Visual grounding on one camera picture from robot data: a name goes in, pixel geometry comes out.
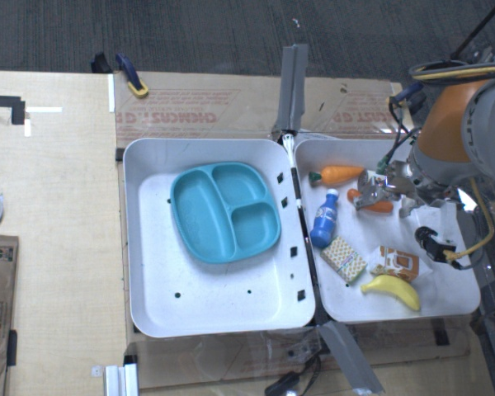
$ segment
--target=water bottle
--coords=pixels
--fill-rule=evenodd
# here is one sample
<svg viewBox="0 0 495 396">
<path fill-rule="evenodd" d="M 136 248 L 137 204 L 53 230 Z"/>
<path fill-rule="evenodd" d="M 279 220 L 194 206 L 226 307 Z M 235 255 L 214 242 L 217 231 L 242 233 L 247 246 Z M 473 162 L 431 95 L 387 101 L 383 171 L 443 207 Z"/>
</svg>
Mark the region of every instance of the water bottle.
<svg viewBox="0 0 495 396">
<path fill-rule="evenodd" d="M 312 245 L 317 248 L 325 248 L 332 241 L 333 230 L 336 227 L 336 202 L 338 198 L 339 192 L 336 189 L 328 189 L 326 201 L 318 208 L 315 214 L 310 239 Z"/>
</svg>

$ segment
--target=box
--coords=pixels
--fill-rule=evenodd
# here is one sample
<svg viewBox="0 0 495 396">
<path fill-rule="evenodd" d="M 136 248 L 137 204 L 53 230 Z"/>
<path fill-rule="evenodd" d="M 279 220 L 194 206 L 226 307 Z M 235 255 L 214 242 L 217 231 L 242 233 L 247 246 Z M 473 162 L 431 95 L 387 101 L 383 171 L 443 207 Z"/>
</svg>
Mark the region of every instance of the box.
<svg viewBox="0 0 495 396">
<path fill-rule="evenodd" d="M 384 245 L 377 247 L 371 257 L 372 262 L 369 265 L 369 271 L 372 274 L 396 276 L 404 279 L 407 283 L 431 271 L 425 262 L 420 262 L 418 255 Z"/>
<path fill-rule="evenodd" d="M 321 258 L 348 284 L 366 268 L 366 261 L 341 236 L 321 251 Z"/>
</svg>

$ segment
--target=blue plate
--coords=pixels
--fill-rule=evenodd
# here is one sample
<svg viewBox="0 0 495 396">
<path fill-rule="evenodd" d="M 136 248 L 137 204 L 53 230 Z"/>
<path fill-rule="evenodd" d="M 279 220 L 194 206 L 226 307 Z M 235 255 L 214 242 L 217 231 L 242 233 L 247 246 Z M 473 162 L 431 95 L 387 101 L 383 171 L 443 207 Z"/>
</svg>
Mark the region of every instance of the blue plate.
<svg viewBox="0 0 495 396">
<path fill-rule="evenodd" d="M 222 263 L 271 248 L 281 235 L 275 202 L 261 175 L 245 163 L 206 164 L 171 186 L 178 231 L 192 255 Z"/>
</svg>

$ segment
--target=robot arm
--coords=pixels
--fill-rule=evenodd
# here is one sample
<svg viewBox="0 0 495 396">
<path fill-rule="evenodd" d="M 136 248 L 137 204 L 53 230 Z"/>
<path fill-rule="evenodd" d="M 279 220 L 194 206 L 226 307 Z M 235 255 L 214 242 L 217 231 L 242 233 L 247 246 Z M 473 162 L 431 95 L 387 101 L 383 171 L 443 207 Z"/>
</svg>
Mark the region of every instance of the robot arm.
<svg viewBox="0 0 495 396">
<path fill-rule="evenodd" d="M 466 179 L 471 180 L 475 195 L 481 200 L 474 182 L 474 177 L 481 174 L 495 181 L 495 79 L 446 87 L 407 160 L 391 162 L 381 176 L 362 173 L 358 180 L 361 196 L 354 199 L 354 206 L 359 210 L 378 200 L 402 199 L 399 215 L 403 218 L 419 206 L 460 203 L 457 189 Z M 481 207 L 491 224 L 488 210 Z M 415 238 L 434 261 L 460 268 L 456 259 L 487 243 L 493 236 L 493 227 L 475 247 L 459 253 L 437 243 L 433 234 L 436 235 L 432 230 L 418 230 Z"/>
</svg>

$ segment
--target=orange carrot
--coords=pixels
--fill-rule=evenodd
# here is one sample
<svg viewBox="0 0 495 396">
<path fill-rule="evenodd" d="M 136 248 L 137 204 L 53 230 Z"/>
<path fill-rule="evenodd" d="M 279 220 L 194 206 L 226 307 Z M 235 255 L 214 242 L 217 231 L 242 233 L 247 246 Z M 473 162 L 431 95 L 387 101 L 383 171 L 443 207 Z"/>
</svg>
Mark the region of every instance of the orange carrot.
<svg viewBox="0 0 495 396">
<path fill-rule="evenodd" d="M 325 185 L 337 185 L 358 177 L 363 167 L 357 166 L 326 166 L 321 172 L 310 172 L 310 183 L 321 181 Z"/>
<path fill-rule="evenodd" d="M 351 188 L 346 193 L 346 198 L 354 204 L 354 198 L 360 196 L 361 192 L 357 189 Z M 393 203 L 390 201 L 378 201 L 373 205 L 363 207 L 363 210 L 374 211 L 375 213 L 390 213 L 394 209 Z"/>
</svg>

